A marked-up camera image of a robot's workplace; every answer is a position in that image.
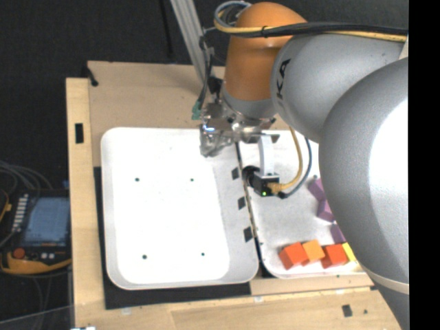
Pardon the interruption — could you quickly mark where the black block with thin wires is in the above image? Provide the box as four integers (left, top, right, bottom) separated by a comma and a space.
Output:
208, 76, 223, 100

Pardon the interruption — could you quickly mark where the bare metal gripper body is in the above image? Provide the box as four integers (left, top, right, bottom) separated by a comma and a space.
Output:
200, 102, 280, 144

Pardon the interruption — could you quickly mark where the black cylinder on white bracket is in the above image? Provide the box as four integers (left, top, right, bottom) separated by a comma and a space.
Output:
241, 134, 281, 198

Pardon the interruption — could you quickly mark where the pale wood board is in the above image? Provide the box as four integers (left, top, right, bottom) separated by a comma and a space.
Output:
86, 60, 375, 297

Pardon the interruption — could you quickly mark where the red-orange cube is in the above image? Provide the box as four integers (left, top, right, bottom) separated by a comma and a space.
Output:
320, 243, 349, 270
278, 241, 309, 271

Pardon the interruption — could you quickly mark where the white plastic tray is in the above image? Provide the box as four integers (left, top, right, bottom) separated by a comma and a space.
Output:
100, 126, 260, 291
236, 132, 365, 280

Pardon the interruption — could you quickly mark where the purple cube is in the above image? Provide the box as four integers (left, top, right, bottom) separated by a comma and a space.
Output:
329, 223, 347, 245
307, 178, 326, 202
316, 199, 335, 223

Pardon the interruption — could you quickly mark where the light orange cube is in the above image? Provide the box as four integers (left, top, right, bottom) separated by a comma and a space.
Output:
302, 239, 326, 263

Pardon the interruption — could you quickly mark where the yellow cube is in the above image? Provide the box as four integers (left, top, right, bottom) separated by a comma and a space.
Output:
342, 241, 358, 263

